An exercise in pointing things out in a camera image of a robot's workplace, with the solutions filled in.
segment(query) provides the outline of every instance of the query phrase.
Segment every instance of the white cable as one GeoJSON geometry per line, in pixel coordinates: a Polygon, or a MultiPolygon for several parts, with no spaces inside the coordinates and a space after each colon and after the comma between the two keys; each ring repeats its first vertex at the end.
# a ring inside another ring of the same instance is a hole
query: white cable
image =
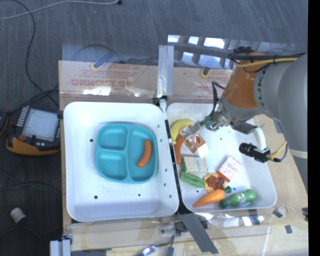
{"type": "Polygon", "coordinates": [[[38,9],[34,9],[34,10],[31,10],[31,11],[23,12],[23,13],[14,15],[14,16],[0,17],[0,20],[8,20],[8,19],[17,18],[17,17],[23,16],[23,15],[35,13],[37,11],[40,11],[40,10],[43,10],[43,9],[46,9],[46,8],[50,8],[50,7],[53,7],[53,6],[57,6],[57,5],[60,5],[60,4],[65,4],[65,3],[81,3],[81,4],[93,4],[93,5],[113,5],[113,4],[116,4],[118,1],[119,0],[116,0],[116,1],[113,1],[113,2],[86,2],[86,1],[75,1],[75,0],[62,1],[62,2],[56,2],[56,3],[53,3],[53,4],[49,4],[47,6],[44,6],[44,7],[38,8],[38,9]]]}

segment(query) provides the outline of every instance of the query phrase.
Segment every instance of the banana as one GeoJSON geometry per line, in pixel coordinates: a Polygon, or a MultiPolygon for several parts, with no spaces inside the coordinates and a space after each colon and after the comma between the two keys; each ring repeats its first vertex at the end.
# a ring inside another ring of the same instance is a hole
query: banana
{"type": "Polygon", "coordinates": [[[192,125],[193,122],[189,119],[181,119],[176,121],[171,127],[170,127],[170,131],[171,131],[171,138],[173,141],[173,144],[176,144],[176,138],[178,137],[180,131],[187,127],[188,125],[192,125]]]}

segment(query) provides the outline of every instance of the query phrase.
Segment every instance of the teal divided plate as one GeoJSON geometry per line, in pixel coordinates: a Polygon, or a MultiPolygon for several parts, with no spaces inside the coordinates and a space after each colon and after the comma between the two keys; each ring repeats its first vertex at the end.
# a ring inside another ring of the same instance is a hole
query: teal divided plate
{"type": "Polygon", "coordinates": [[[99,130],[96,138],[95,165],[107,180],[145,183],[153,178],[158,168],[155,135],[136,124],[107,124],[99,130]],[[138,162],[144,155],[146,140],[151,141],[151,156],[144,167],[139,167],[138,162]]]}

